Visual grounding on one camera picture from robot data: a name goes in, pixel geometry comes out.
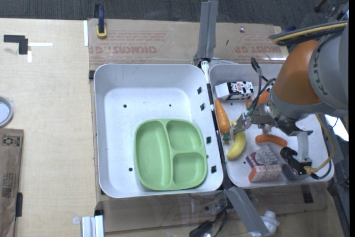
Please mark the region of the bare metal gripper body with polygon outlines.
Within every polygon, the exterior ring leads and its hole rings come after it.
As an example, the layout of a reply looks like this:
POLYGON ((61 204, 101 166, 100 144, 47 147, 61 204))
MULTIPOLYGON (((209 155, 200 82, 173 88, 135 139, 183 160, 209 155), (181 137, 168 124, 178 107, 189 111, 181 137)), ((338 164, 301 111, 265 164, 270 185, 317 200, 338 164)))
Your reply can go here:
POLYGON ((258 105, 252 116, 251 121, 256 124, 263 133, 271 132, 272 128, 277 128, 276 121, 270 116, 266 105, 258 105))

